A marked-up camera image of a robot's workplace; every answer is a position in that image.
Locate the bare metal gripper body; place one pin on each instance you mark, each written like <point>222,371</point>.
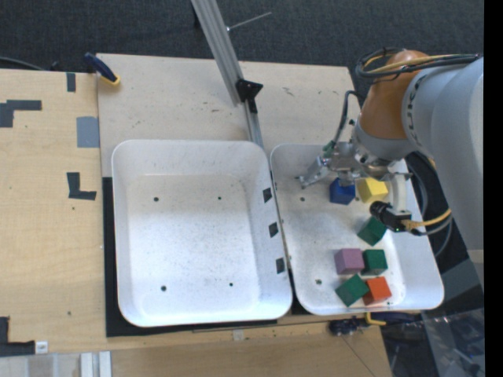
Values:
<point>346,158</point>

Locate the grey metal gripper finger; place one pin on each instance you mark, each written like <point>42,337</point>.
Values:
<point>346,179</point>
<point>312,175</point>

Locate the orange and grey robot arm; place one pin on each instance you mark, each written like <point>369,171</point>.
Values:
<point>448,124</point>

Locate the blue cube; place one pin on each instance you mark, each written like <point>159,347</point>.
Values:
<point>341,195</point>

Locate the yellow cube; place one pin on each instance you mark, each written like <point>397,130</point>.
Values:
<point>372,190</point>

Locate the green cube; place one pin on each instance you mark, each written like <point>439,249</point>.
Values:
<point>375,261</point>
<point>351,291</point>
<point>371,232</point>

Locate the white plastic tray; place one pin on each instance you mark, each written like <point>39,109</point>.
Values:
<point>188,242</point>
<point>310,242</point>

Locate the purple cube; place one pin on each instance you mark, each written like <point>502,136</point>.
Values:
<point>349,260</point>

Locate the orange cube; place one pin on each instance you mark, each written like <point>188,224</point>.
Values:
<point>378,290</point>

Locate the pale wood board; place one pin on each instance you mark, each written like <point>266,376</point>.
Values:
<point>177,100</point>

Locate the black cylinder on white bracket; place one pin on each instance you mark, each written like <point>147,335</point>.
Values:
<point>387,213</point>

